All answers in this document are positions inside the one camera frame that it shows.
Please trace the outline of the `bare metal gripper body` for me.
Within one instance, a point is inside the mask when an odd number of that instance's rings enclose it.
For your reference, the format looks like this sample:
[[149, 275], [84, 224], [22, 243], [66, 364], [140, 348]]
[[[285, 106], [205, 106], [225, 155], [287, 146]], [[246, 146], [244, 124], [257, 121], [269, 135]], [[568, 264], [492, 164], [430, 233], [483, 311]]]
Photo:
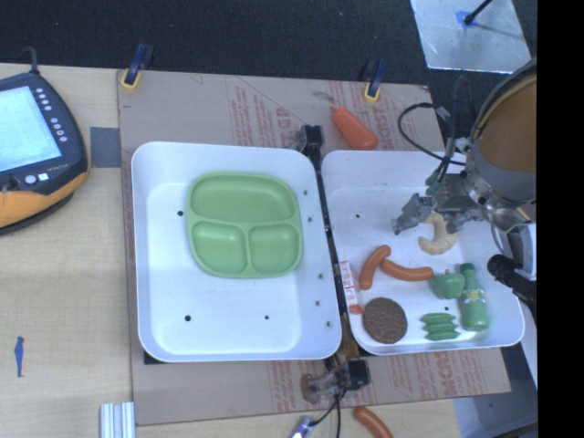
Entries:
[[448, 173], [433, 197], [433, 209], [445, 214], [470, 214], [496, 229], [514, 229], [526, 223], [519, 202], [505, 198], [483, 178], [466, 173]]

